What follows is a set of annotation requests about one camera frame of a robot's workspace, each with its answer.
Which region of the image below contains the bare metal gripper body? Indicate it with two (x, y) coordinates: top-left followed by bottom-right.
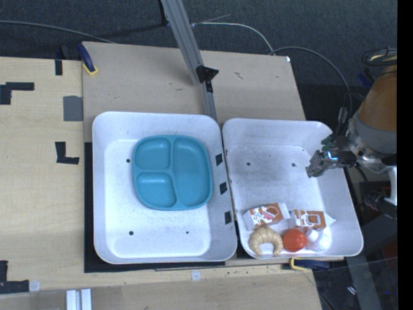
(322, 142), (398, 171)

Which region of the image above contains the white plastic tray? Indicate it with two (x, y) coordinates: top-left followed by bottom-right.
(221, 118), (365, 260)
(92, 110), (238, 265)

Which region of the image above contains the orange and white carton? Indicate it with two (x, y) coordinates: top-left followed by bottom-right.
(288, 209), (337, 235)
(242, 202), (291, 231)

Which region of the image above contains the white crumpled packet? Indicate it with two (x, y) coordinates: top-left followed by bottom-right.
(305, 227), (332, 252)

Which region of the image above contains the orange ball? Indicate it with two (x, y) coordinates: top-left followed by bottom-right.
(282, 228), (308, 253)

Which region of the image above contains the beige toy croissant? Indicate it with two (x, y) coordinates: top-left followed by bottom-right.
(248, 225), (285, 257)

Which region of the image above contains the blue divided plate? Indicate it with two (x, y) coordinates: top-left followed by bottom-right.
(131, 135), (214, 211)

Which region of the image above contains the black cylinder on white bracket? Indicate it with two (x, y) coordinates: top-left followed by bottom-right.
(363, 165), (398, 220)

